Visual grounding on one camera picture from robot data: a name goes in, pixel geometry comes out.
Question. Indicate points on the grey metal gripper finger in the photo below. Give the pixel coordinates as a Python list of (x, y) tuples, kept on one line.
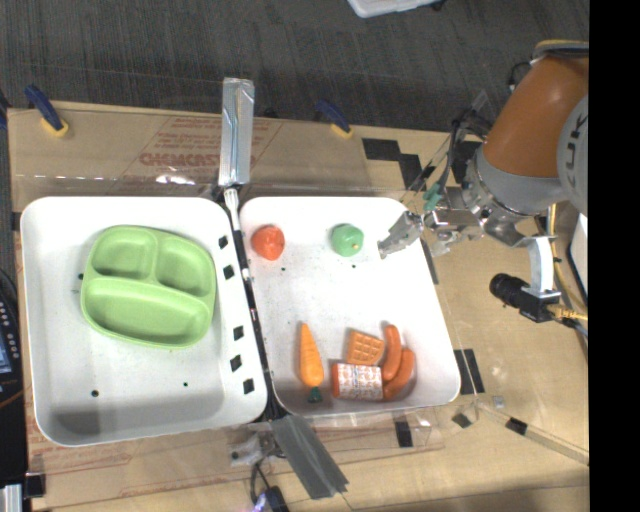
[(402, 232)]

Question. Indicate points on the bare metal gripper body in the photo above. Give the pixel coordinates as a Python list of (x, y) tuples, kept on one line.
[(460, 217)]

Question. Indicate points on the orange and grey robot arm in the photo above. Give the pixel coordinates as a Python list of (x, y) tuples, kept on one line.
[(530, 125)]

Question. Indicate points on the green toy apple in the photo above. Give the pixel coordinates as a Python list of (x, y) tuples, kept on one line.
[(346, 240)]

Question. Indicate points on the white plastic tray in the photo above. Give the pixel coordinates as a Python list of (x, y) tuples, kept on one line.
[(125, 390), (320, 295)]

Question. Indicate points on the orange toy sausage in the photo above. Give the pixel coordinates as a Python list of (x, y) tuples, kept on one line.
[(402, 375), (392, 350)]

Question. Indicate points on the orange waffle biscuit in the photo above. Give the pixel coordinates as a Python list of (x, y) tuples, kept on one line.
[(364, 347)]

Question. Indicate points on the orange toy tomato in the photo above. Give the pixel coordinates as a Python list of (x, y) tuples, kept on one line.
[(268, 243)]

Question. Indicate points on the orange and white packet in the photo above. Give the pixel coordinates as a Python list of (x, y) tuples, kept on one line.
[(356, 381)]

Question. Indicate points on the orange toy carrot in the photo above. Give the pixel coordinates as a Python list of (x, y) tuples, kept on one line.
[(310, 360)]

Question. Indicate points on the green divided plate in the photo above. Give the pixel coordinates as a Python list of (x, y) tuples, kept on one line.
[(150, 300)]

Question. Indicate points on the brown cardboard board red print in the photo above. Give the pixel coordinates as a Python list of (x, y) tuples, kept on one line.
[(125, 145)]

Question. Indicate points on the black cylinder on white bracket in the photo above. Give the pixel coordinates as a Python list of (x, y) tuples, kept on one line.
[(525, 297)]

